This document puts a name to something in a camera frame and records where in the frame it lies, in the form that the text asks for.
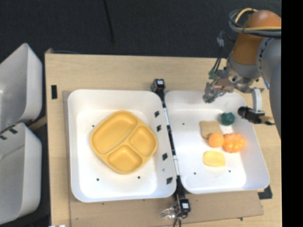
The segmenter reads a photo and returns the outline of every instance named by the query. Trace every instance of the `wooden table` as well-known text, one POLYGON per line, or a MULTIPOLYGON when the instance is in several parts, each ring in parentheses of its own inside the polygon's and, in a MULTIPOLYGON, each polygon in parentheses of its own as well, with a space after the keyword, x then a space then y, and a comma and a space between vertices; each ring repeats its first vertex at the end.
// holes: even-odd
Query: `wooden table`
MULTIPOLYGON (((62 93, 80 88, 148 90, 154 79, 164 79, 167 91, 204 90, 214 62, 214 58, 46 53, 51 224, 171 226, 172 220, 160 218, 160 210, 173 203, 172 197, 104 203, 83 203, 74 198, 69 186, 62 93)), ((264 87, 264 84, 260 80, 255 86, 264 87)), ((252 107, 251 95, 241 95, 252 107)), ((270 116, 268 91, 262 96, 263 110, 270 116)), ((183 226, 282 226, 281 140, 275 126, 255 125, 254 128, 270 173, 273 198, 260 201, 257 191, 187 194, 192 211, 182 220, 183 226)))

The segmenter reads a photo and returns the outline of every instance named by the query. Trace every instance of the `black floor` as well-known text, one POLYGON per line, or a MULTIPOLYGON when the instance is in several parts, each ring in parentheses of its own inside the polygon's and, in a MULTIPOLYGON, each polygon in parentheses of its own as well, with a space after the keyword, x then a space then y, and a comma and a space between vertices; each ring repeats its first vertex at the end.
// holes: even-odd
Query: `black floor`
MULTIPOLYGON (((49 48, 65 53, 217 57, 219 32, 236 37, 228 27, 229 13, 247 7, 282 16, 282 0, 0 0, 0 62, 24 42, 41 61, 49 48)), ((221 56, 227 57, 231 49, 226 41, 221 56)), ((46 142, 46 127, 35 133, 46 142)), ((47 226, 46 143, 44 153, 40 209, 5 227, 47 226)))

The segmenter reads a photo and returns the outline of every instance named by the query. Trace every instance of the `yellow oval object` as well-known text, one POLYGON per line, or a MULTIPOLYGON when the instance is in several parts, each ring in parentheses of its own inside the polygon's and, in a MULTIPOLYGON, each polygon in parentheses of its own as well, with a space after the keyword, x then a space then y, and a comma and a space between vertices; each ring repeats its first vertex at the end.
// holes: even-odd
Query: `yellow oval object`
POLYGON ((137 116, 121 110, 108 116, 94 129, 90 145, 110 168, 121 174, 130 174, 153 156, 158 141, 137 116))
POLYGON ((226 165, 224 154, 212 150, 206 151, 203 154, 203 162, 205 165, 215 166, 215 167, 226 165))

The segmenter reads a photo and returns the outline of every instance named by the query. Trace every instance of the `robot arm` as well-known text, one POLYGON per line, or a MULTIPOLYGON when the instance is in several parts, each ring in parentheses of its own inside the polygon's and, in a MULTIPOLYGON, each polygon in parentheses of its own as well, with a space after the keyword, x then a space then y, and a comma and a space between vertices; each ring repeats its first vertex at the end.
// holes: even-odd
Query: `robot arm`
POLYGON ((270 85, 272 113, 281 137, 281 18, 267 10, 235 10, 230 13, 229 25, 239 33, 238 38, 224 69, 219 70, 216 63, 210 72, 213 81, 207 82, 203 100, 211 103, 234 89, 252 93, 253 108, 240 108, 238 113, 250 122, 271 124, 261 110, 263 88, 250 87, 263 78, 270 85), (238 20, 245 13, 250 16, 240 26, 238 20))

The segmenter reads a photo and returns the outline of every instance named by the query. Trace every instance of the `yellow plate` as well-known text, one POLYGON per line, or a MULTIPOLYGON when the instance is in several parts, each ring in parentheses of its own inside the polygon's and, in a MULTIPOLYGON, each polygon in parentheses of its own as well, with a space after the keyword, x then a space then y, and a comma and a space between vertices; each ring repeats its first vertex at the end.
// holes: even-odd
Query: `yellow plate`
POLYGON ((92 132, 94 152, 121 174, 133 173, 156 152, 158 141, 151 129, 128 111, 117 111, 92 132))

